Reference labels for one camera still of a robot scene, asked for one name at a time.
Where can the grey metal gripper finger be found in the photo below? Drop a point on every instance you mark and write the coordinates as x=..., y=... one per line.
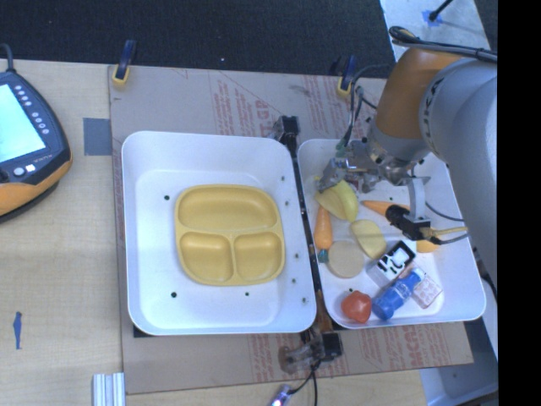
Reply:
x=329, y=178
x=365, y=184

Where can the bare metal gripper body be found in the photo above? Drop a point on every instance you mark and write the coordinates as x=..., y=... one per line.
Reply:
x=380, y=165

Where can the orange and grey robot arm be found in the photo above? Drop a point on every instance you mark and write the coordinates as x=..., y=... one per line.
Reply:
x=456, y=112

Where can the orange carrot with green end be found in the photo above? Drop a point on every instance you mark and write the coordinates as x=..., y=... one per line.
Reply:
x=323, y=228

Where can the pale yellow crisp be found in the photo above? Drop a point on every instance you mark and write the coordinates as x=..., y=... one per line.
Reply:
x=368, y=237

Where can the beige round biscuit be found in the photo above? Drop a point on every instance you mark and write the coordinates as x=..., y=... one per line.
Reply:
x=345, y=259

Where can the white carton with black print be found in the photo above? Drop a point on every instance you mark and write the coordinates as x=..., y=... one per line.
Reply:
x=391, y=264

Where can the orange rounded toy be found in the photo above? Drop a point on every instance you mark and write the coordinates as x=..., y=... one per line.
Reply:
x=426, y=247

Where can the blue bottle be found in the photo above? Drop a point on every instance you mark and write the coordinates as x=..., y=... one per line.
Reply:
x=395, y=296

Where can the yellow divided plate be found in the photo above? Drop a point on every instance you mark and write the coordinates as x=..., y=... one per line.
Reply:
x=228, y=235

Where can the red tomato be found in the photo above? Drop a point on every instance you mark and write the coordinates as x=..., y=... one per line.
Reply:
x=357, y=307

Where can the clear packet with red print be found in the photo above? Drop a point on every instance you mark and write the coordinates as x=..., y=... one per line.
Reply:
x=427, y=291

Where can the white plastic tray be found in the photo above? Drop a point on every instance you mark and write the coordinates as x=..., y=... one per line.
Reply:
x=152, y=226
x=456, y=286

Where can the brown cardboard board red print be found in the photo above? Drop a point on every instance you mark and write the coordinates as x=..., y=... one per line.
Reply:
x=169, y=100

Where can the black cylinder on white bracket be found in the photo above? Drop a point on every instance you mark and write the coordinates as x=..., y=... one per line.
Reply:
x=408, y=220

